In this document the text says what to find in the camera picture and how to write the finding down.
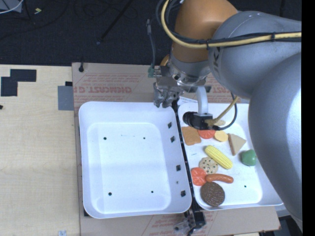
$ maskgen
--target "empty white tray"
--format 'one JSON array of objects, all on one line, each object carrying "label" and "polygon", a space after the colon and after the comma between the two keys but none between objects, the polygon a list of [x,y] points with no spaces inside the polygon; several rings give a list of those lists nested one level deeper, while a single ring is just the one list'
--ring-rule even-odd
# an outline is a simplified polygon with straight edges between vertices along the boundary
[{"label": "empty white tray", "polygon": [[[208,104],[209,113],[216,118],[227,108],[229,104],[211,103]],[[217,173],[226,174],[234,178],[233,183],[225,183],[217,181],[225,191],[225,200],[219,207],[211,207],[206,204],[200,196],[200,186],[193,186],[197,203],[206,210],[232,209],[243,207],[259,207],[259,206],[278,206],[282,204],[282,200],[274,190],[268,177],[266,176],[261,164],[257,160],[255,166],[246,166],[241,162],[241,152],[253,149],[252,141],[248,128],[248,104],[237,104],[238,115],[232,126],[225,129],[225,133],[231,133],[246,139],[240,152],[235,156],[232,155],[229,142],[219,142],[215,138],[202,139],[201,143],[187,146],[184,143],[187,160],[190,168],[198,167],[199,161],[203,157],[207,157],[204,148],[207,145],[213,145],[223,152],[233,162],[233,167],[229,170],[219,167]],[[184,103],[178,109],[181,126],[187,126],[183,122],[183,115],[186,112],[198,112],[197,103]],[[234,117],[234,108],[232,108],[222,118],[226,121],[225,125],[230,124]]]},{"label": "empty white tray", "polygon": [[191,192],[172,108],[87,102],[79,123],[83,204],[91,217],[189,209]]}]

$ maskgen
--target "brown patty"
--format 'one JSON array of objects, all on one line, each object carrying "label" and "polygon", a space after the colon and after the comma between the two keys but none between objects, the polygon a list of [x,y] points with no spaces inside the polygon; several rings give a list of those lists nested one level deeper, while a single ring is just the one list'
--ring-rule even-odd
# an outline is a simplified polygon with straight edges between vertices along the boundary
[{"label": "brown patty", "polygon": [[212,207],[218,207],[225,200],[225,192],[216,182],[206,182],[200,192],[202,200]]}]

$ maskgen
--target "sausage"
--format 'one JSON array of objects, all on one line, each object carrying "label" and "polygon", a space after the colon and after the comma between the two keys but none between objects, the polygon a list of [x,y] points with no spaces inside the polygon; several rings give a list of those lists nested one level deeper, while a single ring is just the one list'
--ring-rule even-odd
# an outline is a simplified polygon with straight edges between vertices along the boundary
[{"label": "sausage", "polygon": [[222,181],[225,183],[232,183],[234,181],[234,178],[228,175],[214,173],[206,175],[206,181],[207,182]]}]

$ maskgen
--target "yellow corn toy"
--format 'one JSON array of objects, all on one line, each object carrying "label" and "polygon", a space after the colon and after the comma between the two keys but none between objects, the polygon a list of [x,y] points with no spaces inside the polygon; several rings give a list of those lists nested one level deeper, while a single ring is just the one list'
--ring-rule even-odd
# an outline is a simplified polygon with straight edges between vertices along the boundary
[{"label": "yellow corn toy", "polygon": [[215,160],[218,164],[220,164],[225,169],[231,169],[233,167],[232,161],[224,155],[220,150],[212,145],[208,145],[205,148],[206,154]]}]

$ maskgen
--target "tomato slice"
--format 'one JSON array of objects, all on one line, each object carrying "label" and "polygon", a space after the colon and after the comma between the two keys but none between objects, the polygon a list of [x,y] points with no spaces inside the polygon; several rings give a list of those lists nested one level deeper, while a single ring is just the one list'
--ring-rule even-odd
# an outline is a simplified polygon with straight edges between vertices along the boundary
[{"label": "tomato slice", "polygon": [[191,178],[192,183],[197,186],[203,186],[206,181],[207,173],[200,167],[192,168],[191,169]]},{"label": "tomato slice", "polygon": [[213,138],[216,131],[213,129],[198,130],[199,136],[203,139]]}]

